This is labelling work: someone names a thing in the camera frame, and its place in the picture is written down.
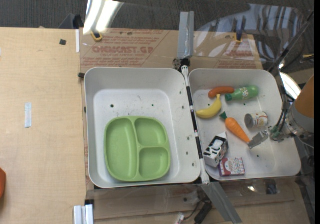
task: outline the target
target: small cup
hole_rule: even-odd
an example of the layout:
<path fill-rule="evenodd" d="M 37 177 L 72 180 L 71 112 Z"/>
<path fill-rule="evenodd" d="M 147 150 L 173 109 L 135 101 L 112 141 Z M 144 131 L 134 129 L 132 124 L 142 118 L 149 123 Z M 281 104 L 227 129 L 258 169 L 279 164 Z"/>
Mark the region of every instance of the small cup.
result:
<path fill-rule="evenodd" d="M 244 117 L 245 126 L 248 129 L 266 126 L 269 118 L 266 112 L 249 113 Z"/>

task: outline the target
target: toy carrot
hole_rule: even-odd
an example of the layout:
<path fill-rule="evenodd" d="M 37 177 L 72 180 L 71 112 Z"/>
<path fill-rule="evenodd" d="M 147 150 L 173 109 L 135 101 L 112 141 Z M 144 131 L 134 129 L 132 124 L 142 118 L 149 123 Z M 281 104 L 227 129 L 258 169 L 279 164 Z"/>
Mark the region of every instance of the toy carrot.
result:
<path fill-rule="evenodd" d="M 246 143 L 249 143 L 251 141 L 236 119 L 234 119 L 233 117 L 227 117 L 226 112 L 223 112 L 220 117 L 224 119 L 225 127 L 235 136 Z"/>
<path fill-rule="evenodd" d="M 213 88 L 211 91 L 209 91 L 208 96 L 209 98 L 213 99 L 218 94 L 233 94 L 235 92 L 235 88 L 230 86 L 220 86 Z"/>

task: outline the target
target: white label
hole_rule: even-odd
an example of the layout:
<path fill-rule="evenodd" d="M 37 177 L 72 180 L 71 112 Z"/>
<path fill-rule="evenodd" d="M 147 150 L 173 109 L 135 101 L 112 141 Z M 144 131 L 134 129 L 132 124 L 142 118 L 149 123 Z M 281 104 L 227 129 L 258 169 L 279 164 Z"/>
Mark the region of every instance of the white label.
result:
<path fill-rule="evenodd" d="M 31 127 L 32 124 L 32 103 L 27 102 L 24 104 L 24 128 Z"/>

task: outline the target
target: green plastic bottle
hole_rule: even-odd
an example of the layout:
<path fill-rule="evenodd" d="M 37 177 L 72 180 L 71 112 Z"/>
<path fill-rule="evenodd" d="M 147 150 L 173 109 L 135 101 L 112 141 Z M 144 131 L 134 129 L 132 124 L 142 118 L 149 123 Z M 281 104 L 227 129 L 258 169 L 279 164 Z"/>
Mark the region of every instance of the green plastic bottle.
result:
<path fill-rule="evenodd" d="M 255 85 L 251 85 L 236 89 L 234 93 L 228 93 L 224 97 L 227 102 L 244 101 L 256 97 L 258 94 L 259 88 Z"/>

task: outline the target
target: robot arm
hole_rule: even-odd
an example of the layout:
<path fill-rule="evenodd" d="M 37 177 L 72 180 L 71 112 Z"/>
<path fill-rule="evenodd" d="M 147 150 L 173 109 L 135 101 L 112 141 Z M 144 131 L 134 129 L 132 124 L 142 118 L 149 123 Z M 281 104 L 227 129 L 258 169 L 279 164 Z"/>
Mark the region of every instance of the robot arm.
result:
<path fill-rule="evenodd" d="M 277 125 L 270 130 L 270 138 L 282 142 L 297 137 L 301 142 L 315 148 L 315 76 L 303 87 L 298 98 L 287 110 L 283 101 L 282 114 Z"/>

